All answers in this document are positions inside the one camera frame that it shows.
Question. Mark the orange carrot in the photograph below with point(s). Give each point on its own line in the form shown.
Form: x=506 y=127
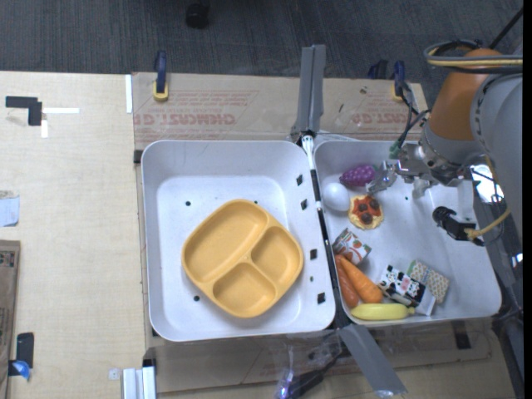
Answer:
x=362 y=283

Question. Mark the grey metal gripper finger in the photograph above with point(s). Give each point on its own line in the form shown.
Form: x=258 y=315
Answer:
x=420 y=186
x=384 y=179

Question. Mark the yellow patterned packet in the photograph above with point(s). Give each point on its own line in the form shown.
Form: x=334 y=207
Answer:
x=432 y=280

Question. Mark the yellow divided plate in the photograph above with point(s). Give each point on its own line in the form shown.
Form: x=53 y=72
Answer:
x=232 y=239

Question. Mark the brown cardboard piece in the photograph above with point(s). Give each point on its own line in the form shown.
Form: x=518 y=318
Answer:
x=8 y=289

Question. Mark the small round pizza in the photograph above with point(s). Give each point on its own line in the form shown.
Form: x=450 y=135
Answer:
x=365 y=212

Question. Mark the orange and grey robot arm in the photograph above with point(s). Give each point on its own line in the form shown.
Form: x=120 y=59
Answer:
x=455 y=98

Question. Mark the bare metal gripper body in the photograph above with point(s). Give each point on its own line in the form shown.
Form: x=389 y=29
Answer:
x=420 y=160

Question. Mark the orange sausage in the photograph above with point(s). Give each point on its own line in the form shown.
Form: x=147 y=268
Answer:
x=347 y=291

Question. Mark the white egg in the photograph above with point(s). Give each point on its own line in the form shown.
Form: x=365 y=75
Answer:
x=336 y=197

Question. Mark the white plastic tray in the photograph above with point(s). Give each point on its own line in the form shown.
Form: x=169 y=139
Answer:
x=415 y=231
x=174 y=168

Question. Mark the white carton with strawberry print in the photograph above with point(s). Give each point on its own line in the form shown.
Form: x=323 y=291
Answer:
x=351 y=247

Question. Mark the black cylinder on white bracket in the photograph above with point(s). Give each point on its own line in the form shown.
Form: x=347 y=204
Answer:
x=451 y=223

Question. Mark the black and white cow carton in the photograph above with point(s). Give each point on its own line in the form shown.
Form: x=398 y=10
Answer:
x=405 y=285

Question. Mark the brown cardboard board, red print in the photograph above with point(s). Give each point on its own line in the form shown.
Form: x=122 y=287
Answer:
x=249 y=106

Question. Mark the yellow banana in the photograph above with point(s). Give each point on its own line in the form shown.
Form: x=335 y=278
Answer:
x=380 y=311

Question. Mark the purple grapes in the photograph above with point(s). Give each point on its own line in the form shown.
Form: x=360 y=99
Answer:
x=358 y=175

